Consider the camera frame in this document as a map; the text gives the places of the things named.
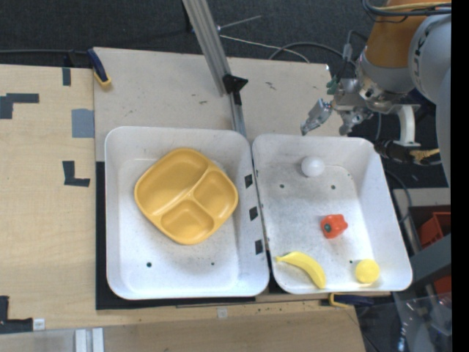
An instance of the toy banana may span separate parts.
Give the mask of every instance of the toy banana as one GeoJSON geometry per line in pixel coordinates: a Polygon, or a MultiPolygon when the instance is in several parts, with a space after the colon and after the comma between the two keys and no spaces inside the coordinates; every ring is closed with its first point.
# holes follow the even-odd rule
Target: toy banana
{"type": "Polygon", "coordinates": [[[321,265],[313,258],[302,252],[290,252],[284,256],[277,256],[276,262],[286,262],[303,269],[313,283],[323,289],[325,287],[325,273],[321,265]]]}

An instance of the yellow circular object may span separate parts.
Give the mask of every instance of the yellow circular object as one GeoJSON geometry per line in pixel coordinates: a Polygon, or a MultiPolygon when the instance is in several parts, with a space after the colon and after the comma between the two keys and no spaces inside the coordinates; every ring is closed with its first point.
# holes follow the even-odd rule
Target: yellow circular object
{"type": "Polygon", "coordinates": [[[357,264],[355,277],[361,283],[373,283],[380,276],[380,267],[374,260],[362,260],[357,264]]]}

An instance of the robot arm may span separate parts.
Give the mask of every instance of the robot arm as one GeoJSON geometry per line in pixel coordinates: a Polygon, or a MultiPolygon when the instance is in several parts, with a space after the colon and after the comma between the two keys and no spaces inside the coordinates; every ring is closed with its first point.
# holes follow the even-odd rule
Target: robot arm
{"type": "MultiPolygon", "coordinates": [[[[332,110],[342,117],[341,135],[373,113],[397,114],[401,136],[375,148],[385,157],[419,163],[435,150],[420,150],[415,143],[414,111],[419,105],[409,103],[407,96],[417,89],[437,105],[437,139],[449,183],[451,0],[387,0],[381,8],[369,1],[362,0],[363,7],[377,19],[355,63],[355,77],[333,78],[328,84],[333,100],[318,102],[302,123],[302,134],[324,123],[332,110]]],[[[344,60],[350,58],[347,46],[344,60]]]]}

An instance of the white sphere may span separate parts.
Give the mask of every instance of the white sphere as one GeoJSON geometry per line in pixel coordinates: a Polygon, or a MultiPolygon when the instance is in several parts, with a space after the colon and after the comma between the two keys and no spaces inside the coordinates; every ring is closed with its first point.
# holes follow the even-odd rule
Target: white sphere
{"type": "Polygon", "coordinates": [[[317,156],[307,156],[301,162],[301,170],[308,177],[319,176],[324,172],[325,164],[317,156]]]}

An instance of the orange plate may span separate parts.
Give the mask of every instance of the orange plate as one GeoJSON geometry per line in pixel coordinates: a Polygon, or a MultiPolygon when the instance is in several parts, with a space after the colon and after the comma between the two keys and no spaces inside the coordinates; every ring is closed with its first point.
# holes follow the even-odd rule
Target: orange plate
{"type": "Polygon", "coordinates": [[[225,173],[196,150],[166,154],[137,181],[141,212],[172,240],[191,245],[210,237],[235,211],[237,189],[225,173]]]}

